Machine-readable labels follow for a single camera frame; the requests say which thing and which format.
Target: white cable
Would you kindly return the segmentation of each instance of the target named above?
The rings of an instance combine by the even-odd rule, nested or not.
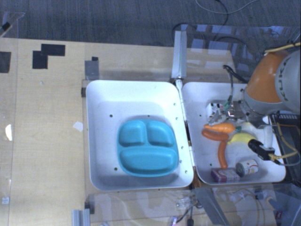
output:
[[[242,7],[239,8],[239,9],[236,9],[236,10],[234,10],[234,11],[232,11],[232,12],[227,12],[227,13],[224,13],[224,12],[216,12],[216,11],[209,10],[209,9],[207,9],[207,8],[205,8],[205,7],[203,7],[203,6],[201,6],[201,5],[199,4],[198,0],[195,0],[195,1],[196,1],[196,3],[197,3],[202,9],[204,9],[204,10],[206,10],[206,11],[208,11],[208,12],[216,13],[216,14],[232,14],[232,13],[236,13],[236,12],[238,12],[238,11],[244,9],[246,6],[249,6],[251,3],[254,3],[254,2],[259,1],[259,0],[253,0],[253,1],[251,1],[251,2],[249,2],[249,3],[247,3],[247,4],[245,4],[244,6],[242,6]]]

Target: toy carrot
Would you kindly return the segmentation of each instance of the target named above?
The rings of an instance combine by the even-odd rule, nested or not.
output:
[[[226,123],[226,122],[216,124],[216,125],[213,125],[213,126],[210,126],[210,125],[206,124],[206,125],[204,125],[204,128],[208,129],[208,130],[213,130],[213,131],[217,131],[217,132],[224,132],[224,133],[231,133],[235,130],[238,131],[238,132],[241,131],[241,126],[235,127],[232,123]]]

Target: can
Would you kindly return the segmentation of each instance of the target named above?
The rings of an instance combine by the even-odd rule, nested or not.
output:
[[[236,163],[236,173],[242,178],[245,175],[250,175],[258,172],[258,164],[255,160],[250,159]]]

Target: blue plate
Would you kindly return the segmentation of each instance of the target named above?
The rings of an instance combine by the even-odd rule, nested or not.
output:
[[[174,132],[161,121],[132,120],[122,124],[117,151],[121,168],[132,176],[161,177],[178,166]]]

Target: sausage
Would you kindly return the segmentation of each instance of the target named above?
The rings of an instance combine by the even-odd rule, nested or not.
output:
[[[228,164],[225,158],[225,150],[226,150],[227,143],[225,141],[221,141],[220,146],[218,147],[218,161],[222,169],[226,169]]]
[[[224,132],[214,132],[207,129],[202,131],[202,135],[213,141],[226,141],[229,139],[229,135]]]

